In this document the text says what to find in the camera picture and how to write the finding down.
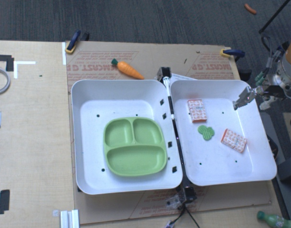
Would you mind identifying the white plastic tray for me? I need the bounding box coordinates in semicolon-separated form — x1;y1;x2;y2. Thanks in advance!
170;79;278;187
71;79;184;196

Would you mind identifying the orange toy carrot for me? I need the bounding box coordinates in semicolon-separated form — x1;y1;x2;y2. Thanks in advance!
111;58;145;80

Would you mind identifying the orange toy sausage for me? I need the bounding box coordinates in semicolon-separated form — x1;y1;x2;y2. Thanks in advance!
243;3;258;15

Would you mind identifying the thin black and white rod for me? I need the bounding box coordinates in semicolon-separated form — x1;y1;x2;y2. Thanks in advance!
163;76;192;190

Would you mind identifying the green ridged toy biscuit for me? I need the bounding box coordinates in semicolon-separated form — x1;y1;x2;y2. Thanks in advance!
197;124;215;142

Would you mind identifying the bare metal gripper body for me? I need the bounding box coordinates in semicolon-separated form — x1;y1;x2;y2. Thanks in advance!
254;72;291;100

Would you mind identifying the white tape roll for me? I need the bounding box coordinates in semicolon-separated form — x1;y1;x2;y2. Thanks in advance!
0;66;11;95

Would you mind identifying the brown cardboard board red print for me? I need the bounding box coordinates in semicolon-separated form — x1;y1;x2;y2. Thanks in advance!
66;40;272;225

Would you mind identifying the green divided plate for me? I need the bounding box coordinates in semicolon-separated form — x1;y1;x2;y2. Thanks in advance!
103;117;168;177

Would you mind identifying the green plastic bottle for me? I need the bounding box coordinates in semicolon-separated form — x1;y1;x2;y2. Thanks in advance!
256;210;291;228

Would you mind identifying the white paper sheet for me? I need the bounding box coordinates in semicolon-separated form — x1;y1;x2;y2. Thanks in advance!
170;73;199;81

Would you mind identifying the orange and white carton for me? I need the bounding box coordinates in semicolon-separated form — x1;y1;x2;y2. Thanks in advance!
186;99;208;124
220;128;248;154

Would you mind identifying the black block with thin wires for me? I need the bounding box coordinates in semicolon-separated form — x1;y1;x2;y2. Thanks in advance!
166;186;198;210
156;66;172;81

